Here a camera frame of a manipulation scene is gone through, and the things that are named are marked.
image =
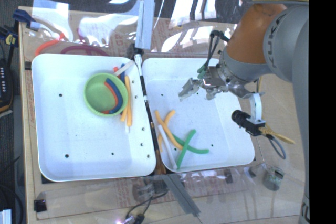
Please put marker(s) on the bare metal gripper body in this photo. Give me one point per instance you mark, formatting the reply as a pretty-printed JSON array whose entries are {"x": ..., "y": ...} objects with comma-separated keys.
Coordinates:
[{"x": 216, "y": 78}]

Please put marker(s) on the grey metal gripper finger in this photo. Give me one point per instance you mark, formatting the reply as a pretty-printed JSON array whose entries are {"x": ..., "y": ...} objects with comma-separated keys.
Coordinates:
[
  {"x": 189, "y": 88},
  {"x": 213, "y": 94}
]

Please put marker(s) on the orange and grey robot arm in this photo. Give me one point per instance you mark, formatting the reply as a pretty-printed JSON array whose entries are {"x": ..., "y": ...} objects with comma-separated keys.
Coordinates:
[{"x": 286, "y": 39}]

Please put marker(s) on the white plastic tray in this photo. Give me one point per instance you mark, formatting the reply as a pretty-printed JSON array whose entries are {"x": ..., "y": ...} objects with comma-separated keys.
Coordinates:
[
  {"x": 223, "y": 126},
  {"x": 78, "y": 139}
]

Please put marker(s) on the orange foam stick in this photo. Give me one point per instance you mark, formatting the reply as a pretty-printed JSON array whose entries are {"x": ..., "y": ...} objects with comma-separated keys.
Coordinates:
[
  {"x": 169, "y": 116},
  {"x": 128, "y": 102},
  {"x": 124, "y": 115},
  {"x": 168, "y": 131}
]

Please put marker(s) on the green foam stick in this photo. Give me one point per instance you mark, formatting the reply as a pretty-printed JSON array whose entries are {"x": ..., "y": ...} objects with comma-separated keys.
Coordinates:
[
  {"x": 199, "y": 150},
  {"x": 185, "y": 149}
]

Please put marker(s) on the white foam stick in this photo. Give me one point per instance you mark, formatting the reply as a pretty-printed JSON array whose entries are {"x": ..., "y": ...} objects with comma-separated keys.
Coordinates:
[
  {"x": 124, "y": 68},
  {"x": 127, "y": 129},
  {"x": 168, "y": 148}
]

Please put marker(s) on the blue foam stick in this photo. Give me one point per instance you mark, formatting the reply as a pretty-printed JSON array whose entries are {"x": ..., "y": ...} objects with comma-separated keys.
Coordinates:
[
  {"x": 123, "y": 72},
  {"x": 121, "y": 98}
]

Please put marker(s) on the red foam stick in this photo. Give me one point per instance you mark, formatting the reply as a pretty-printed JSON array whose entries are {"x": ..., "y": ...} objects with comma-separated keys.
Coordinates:
[
  {"x": 115, "y": 69},
  {"x": 114, "y": 95}
]

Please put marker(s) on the green bowl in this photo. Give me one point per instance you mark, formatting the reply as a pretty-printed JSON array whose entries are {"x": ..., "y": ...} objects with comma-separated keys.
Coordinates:
[{"x": 95, "y": 97}]

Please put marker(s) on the small grey can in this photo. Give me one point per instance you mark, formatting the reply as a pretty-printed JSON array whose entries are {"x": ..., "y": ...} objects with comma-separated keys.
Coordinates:
[{"x": 273, "y": 179}]

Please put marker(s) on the maroon foam tube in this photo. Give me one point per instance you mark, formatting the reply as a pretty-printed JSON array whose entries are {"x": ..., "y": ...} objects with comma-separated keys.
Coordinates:
[{"x": 84, "y": 48}]

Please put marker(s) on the orange foam tube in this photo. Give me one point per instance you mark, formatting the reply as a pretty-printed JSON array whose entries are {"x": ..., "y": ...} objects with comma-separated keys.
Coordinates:
[{"x": 46, "y": 45}]

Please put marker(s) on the small black cube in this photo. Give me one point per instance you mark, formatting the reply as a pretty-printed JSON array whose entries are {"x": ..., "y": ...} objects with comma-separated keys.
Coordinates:
[{"x": 40, "y": 205}]

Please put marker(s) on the black cylinder on white bracket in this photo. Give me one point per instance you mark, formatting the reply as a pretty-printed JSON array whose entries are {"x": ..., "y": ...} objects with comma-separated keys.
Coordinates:
[{"x": 246, "y": 122}]

